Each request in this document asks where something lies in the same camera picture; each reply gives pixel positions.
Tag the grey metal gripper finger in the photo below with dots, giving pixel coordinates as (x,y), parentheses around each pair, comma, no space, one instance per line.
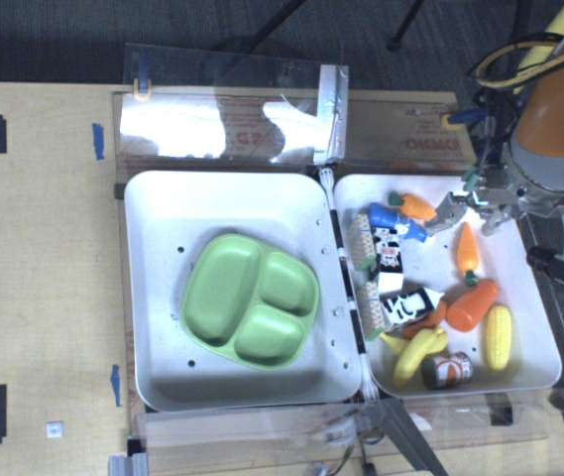
(447,213)
(497,218)

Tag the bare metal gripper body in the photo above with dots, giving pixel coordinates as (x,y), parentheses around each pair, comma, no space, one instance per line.
(499,194)

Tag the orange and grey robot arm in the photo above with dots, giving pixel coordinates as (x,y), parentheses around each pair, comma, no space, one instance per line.
(554,112)

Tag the small orange carrot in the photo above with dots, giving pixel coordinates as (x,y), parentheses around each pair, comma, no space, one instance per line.
(417,207)

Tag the long orange carrot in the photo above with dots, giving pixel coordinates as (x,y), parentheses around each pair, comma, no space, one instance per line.
(467,251)

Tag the white plastic tray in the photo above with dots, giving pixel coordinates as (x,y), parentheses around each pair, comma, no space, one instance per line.
(430,261)
(162,216)

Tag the blue bottle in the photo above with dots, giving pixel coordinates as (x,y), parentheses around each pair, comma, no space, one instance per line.
(385,217)

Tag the cow print milk carton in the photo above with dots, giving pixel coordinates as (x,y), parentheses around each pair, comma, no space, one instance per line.
(389,261)
(408,307)

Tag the orange bottle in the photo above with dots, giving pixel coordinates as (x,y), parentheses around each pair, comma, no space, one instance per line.
(472,305)

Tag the brown patterned packet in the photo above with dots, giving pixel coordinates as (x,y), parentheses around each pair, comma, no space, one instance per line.
(372,310)
(361,243)

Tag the orange-brown sausage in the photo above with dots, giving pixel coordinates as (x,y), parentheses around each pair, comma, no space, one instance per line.
(430,321)

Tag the yellow corn cob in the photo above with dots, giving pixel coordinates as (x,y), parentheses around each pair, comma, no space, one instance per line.
(498,337)

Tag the yellow banana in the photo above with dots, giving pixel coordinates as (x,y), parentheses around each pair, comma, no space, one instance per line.
(417,352)

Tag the small orange and white can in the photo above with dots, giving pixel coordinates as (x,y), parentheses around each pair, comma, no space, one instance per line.
(447,370)

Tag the green divided plate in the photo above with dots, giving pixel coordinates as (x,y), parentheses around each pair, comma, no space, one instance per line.
(222,285)

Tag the small white cube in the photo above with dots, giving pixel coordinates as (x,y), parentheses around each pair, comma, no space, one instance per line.
(54,429)

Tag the black cylinder on white bracket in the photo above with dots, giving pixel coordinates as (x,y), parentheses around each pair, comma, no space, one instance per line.
(554,263)

